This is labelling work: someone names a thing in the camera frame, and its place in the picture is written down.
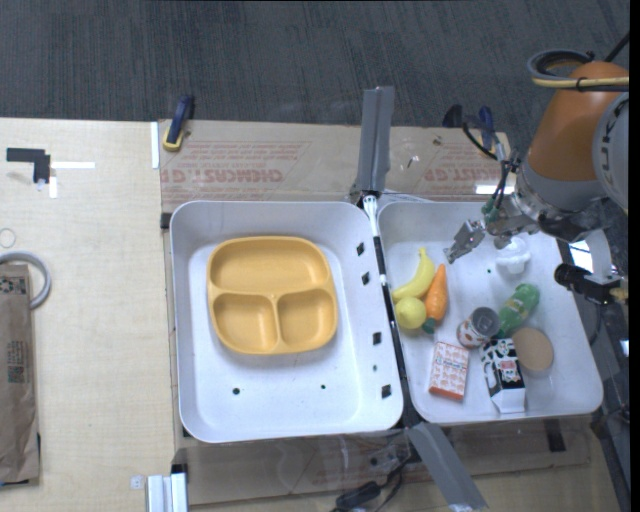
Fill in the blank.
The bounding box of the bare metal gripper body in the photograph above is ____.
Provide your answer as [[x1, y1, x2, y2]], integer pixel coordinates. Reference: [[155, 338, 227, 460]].
[[485, 195, 546, 239]]

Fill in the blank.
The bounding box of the clear white plastic bottle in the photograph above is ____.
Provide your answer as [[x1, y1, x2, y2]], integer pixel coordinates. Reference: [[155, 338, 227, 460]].
[[494, 237, 532, 276]]

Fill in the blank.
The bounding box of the white plastic tray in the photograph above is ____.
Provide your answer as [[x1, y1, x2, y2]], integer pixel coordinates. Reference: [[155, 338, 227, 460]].
[[168, 199, 405, 445], [375, 199, 605, 427]]

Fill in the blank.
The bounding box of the yellow banana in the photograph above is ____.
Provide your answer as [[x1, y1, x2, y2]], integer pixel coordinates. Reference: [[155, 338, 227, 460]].
[[391, 247, 437, 303]]

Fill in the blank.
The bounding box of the orange carrot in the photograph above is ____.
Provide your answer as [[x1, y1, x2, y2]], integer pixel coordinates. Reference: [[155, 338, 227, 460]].
[[421, 263, 449, 335]]

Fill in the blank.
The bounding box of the green plastic bottle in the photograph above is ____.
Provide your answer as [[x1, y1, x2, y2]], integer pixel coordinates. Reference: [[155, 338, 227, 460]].
[[496, 283, 542, 338]]

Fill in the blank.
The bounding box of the small orange and white can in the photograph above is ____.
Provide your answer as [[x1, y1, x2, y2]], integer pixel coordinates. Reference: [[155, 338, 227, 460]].
[[456, 306, 502, 350]]

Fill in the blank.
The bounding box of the yellow lemon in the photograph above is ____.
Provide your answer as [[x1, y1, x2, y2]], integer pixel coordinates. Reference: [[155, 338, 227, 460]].
[[394, 296, 428, 331]]

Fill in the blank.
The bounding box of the round brown biscuit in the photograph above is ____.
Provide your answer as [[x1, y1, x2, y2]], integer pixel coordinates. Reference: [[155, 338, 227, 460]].
[[510, 326, 555, 373]]

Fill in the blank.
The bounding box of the orange and white carton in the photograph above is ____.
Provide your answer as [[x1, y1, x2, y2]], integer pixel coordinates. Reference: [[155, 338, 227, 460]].
[[427, 341, 471, 402]]

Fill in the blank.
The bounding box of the black and white cow carton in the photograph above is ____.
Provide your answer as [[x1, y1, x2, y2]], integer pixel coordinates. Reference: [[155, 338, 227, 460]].
[[480, 337, 528, 415]]

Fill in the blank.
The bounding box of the brown cardboard board red print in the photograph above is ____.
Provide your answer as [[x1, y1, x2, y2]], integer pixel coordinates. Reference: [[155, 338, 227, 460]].
[[157, 118, 607, 506]]

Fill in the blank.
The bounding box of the yellow divided plate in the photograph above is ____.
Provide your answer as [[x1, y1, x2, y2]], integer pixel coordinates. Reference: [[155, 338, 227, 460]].
[[206, 235, 340, 357]]

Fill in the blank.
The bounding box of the brown paper bag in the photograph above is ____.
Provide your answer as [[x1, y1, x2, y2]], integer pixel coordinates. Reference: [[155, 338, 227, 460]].
[[0, 263, 42, 486]]

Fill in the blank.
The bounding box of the black cylinder on white bracket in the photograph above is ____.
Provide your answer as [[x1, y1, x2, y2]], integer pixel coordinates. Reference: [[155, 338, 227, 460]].
[[553, 228, 629, 307]]

